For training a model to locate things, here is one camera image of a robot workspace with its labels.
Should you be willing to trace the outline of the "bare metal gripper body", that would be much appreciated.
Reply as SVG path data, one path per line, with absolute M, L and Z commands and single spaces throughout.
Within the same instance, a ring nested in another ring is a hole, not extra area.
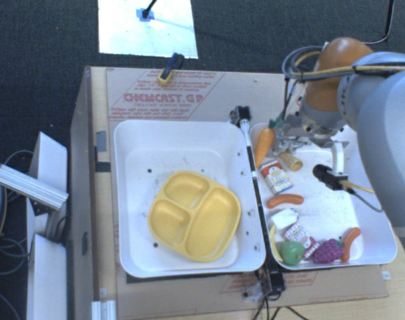
M 331 125 L 320 125 L 305 113 L 289 114 L 278 127 L 281 141 L 296 143 L 312 142 L 320 148 L 333 145 L 333 136 L 343 129 L 343 121 L 334 120 Z

